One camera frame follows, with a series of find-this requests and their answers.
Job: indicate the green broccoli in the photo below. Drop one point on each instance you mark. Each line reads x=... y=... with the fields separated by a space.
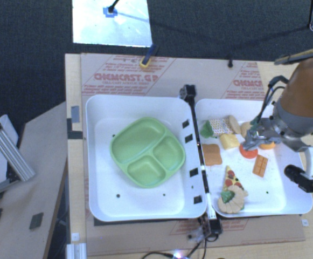
x=207 y=130

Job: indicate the white plastic tray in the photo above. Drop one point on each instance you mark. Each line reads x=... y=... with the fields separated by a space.
x=105 y=171
x=274 y=193

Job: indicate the orange waffle bar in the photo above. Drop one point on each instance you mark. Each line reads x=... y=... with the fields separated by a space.
x=260 y=165

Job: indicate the red-orange round slice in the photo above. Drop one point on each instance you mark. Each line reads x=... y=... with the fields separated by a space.
x=249 y=154

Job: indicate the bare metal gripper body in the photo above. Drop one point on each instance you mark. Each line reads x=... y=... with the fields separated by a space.
x=270 y=129

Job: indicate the green divided plate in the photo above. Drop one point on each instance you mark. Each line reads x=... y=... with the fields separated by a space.
x=142 y=150

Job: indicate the orange doughnut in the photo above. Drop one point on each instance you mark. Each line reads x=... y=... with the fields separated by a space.
x=268 y=145

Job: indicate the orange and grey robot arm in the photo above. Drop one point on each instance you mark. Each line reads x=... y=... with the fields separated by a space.
x=304 y=96

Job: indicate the pizza slice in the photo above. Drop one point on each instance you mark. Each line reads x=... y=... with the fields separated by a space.
x=230 y=177

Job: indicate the orange toast slice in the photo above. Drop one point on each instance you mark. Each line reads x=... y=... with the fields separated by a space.
x=211 y=155

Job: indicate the thin black and white rod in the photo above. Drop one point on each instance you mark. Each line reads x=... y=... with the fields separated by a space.
x=201 y=155

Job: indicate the brown cardboard board red print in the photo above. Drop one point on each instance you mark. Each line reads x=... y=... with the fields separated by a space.
x=145 y=74

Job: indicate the beige round bread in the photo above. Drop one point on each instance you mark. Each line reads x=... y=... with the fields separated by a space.
x=244 y=128

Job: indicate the beige taco with green filling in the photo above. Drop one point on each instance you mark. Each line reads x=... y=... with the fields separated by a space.
x=233 y=201

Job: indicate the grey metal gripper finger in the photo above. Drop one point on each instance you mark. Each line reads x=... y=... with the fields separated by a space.
x=247 y=144
x=258 y=137

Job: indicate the black cylinder on white bracket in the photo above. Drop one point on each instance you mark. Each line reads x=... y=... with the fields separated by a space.
x=299 y=175

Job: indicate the patterned white packet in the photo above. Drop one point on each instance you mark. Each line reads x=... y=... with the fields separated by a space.
x=221 y=125

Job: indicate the beige oval biscuit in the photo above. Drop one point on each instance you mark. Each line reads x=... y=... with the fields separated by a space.
x=235 y=124

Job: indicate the yellow cheese block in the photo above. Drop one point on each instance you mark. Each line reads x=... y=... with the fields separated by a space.
x=229 y=141

